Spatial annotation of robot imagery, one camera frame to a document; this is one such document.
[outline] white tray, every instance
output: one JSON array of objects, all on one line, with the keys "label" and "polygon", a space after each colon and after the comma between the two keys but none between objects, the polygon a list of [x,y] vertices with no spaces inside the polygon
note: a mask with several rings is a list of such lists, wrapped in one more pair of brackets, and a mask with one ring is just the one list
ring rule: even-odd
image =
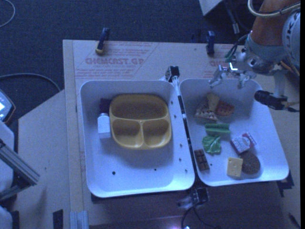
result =
[{"label": "white tray", "polygon": [[[226,80],[212,90],[207,79],[187,79],[180,91],[186,112],[193,150],[201,149],[206,135],[203,122],[194,117],[200,100],[208,92],[232,103],[235,112],[219,123],[229,123],[231,134],[222,138],[219,155],[206,154],[210,169],[200,171],[199,178],[209,186],[281,180],[289,168],[279,141],[269,108],[254,100],[261,90],[255,81],[237,89],[237,80]],[[145,93],[160,96],[168,105],[172,123],[172,139],[163,148],[129,150],[118,146],[111,138],[100,140],[97,117],[101,98],[112,99],[118,94]],[[80,90],[81,115],[84,131],[87,185],[100,198],[134,194],[186,190],[195,179],[192,159],[177,93],[165,81],[88,81]],[[232,137],[249,132],[257,145],[253,150],[261,162],[255,176],[242,175],[234,179],[226,174],[228,157],[237,157],[229,141]]]},{"label": "white tray", "polygon": [[[97,117],[101,98],[118,94],[150,93],[168,105],[172,139],[162,148],[131,150],[112,138],[99,139]],[[97,197],[186,190],[194,183],[179,101],[174,87],[165,81],[89,81],[81,87],[87,185]]]},{"label": "white tray", "polygon": [[[219,117],[217,121],[230,124],[231,131],[230,135],[221,138],[221,153],[219,155],[206,154],[210,169],[199,171],[197,168],[198,175],[209,186],[285,179],[288,176],[289,167],[270,110],[254,99],[255,92],[261,90],[261,86],[250,80],[246,83],[246,87],[238,89],[237,82],[237,79],[228,79],[212,90],[208,80],[187,79],[180,84],[193,150],[203,148],[202,139],[206,136],[203,122],[194,117],[202,97],[212,91],[221,100],[235,106],[231,116]],[[261,169],[255,175],[242,173],[240,178],[235,179],[226,174],[228,157],[238,157],[229,141],[245,132],[249,132],[257,143],[251,151],[259,158]]]}]

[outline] cable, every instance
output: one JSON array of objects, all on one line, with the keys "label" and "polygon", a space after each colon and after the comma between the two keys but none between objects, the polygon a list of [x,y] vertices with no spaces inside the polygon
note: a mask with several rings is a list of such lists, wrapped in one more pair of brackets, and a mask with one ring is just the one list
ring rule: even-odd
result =
[{"label": "cable", "polygon": [[239,44],[241,41],[245,40],[247,37],[248,37],[248,34],[243,35],[241,38],[239,38],[239,39],[235,42],[235,44],[233,45],[233,47],[229,50],[229,52],[225,55],[225,58],[227,58],[228,60],[230,60],[230,58],[231,58],[231,57],[234,55],[234,53],[236,52],[238,44]]},{"label": "cable", "polygon": [[198,215],[198,212],[197,212],[197,210],[196,210],[196,205],[190,207],[189,209],[187,209],[187,210],[185,211],[185,213],[184,213],[184,215],[183,215],[183,217],[182,217],[182,220],[181,220],[181,229],[184,229],[184,228],[185,228],[185,227],[184,227],[184,220],[185,220],[185,217],[188,215],[188,213],[191,211],[191,209],[193,209],[193,211],[194,211],[196,217],[197,217],[205,226],[211,227],[211,228],[214,228],[214,229],[221,229],[219,226],[213,226],[213,225],[210,225],[210,224],[204,222],[204,221],[202,220],[202,218],[200,218],[200,216]]},{"label": "cable", "polygon": [[197,218],[198,218],[205,226],[211,227],[211,228],[214,228],[214,229],[219,229],[219,228],[220,228],[219,226],[213,226],[213,225],[210,225],[210,224],[204,222],[204,221],[200,218],[200,216],[198,215],[198,212],[197,212],[197,210],[196,210],[196,206],[193,207],[193,211],[194,211],[195,215],[197,216]]},{"label": "cable", "polygon": [[12,77],[20,77],[20,76],[33,76],[33,77],[39,77],[39,78],[45,79],[45,80],[49,81],[50,83],[52,83],[57,88],[58,92],[61,91],[59,86],[52,79],[50,79],[44,75],[41,75],[41,74],[35,74],[35,73],[6,74],[6,75],[0,75],[0,80],[6,79],[6,78],[12,78]]},{"label": "cable", "polygon": [[189,209],[187,209],[182,217],[182,220],[181,220],[181,229],[184,229],[184,220],[185,220],[185,217],[187,216],[187,214],[190,212],[190,210],[192,209],[193,207],[190,207]]},{"label": "cable", "polygon": [[13,15],[11,16],[11,18],[8,21],[6,21],[4,24],[0,25],[0,28],[7,25],[8,23],[10,23],[12,21],[12,19],[14,18],[15,13],[16,13],[16,8],[11,1],[9,1],[9,0],[3,0],[3,1],[8,2],[13,7]]},{"label": "cable", "polygon": [[296,228],[301,229],[301,226],[297,223],[295,217],[294,217],[291,213],[288,213],[288,216],[289,216],[289,219],[290,219],[290,221],[292,222],[292,224],[293,224]]},{"label": "cable", "polygon": [[232,21],[235,34],[239,34],[238,26],[241,26],[245,31],[250,32],[251,29],[247,28],[239,19],[236,9],[233,7],[232,0],[224,0],[225,7]]},{"label": "cable", "polygon": [[285,14],[285,13],[288,13],[294,9],[298,9],[301,7],[301,2],[297,2],[297,3],[294,3],[294,4],[291,4],[289,6],[286,6],[286,7],[283,7],[282,9],[280,10],[275,10],[275,11],[272,11],[272,12],[257,12],[254,8],[253,8],[253,5],[252,5],[252,2],[253,0],[248,0],[248,9],[249,11],[254,15],[254,16],[257,16],[257,17],[265,17],[265,18],[270,18],[270,17],[276,17],[276,16],[279,16],[281,14]]}]

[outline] yellow divided plate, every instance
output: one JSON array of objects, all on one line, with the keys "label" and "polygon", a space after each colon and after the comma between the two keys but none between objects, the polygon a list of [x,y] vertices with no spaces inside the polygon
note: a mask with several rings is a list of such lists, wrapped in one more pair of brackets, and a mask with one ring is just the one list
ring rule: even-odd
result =
[{"label": "yellow divided plate", "polygon": [[167,104],[156,95],[118,95],[111,101],[109,117],[112,137],[122,147],[160,148],[172,138]]}]

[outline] white bottle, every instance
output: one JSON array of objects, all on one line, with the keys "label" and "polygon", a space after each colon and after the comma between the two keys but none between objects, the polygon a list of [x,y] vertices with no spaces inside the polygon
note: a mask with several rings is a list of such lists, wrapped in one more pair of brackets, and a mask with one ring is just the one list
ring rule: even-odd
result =
[{"label": "white bottle", "polygon": [[100,139],[111,137],[110,118],[108,114],[100,114],[97,118],[97,127]]}]

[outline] blue clamp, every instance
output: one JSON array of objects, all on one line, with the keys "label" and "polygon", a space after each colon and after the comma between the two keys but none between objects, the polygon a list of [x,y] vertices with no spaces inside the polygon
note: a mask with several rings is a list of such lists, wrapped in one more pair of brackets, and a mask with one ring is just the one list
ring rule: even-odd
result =
[{"label": "blue clamp", "polygon": [[95,52],[99,55],[102,55],[103,52],[104,52],[104,41],[108,40],[109,39],[109,34],[110,34],[110,30],[109,28],[106,28],[104,27],[103,28],[103,31],[102,31],[102,34],[101,34],[101,37],[100,37],[100,41],[95,49]]},{"label": "blue clamp", "polygon": [[214,54],[214,41],[215,41],[215,34],[213,31],[208,31],[206,35],[207,46],[206,46],[206,53],[207,54]]}]

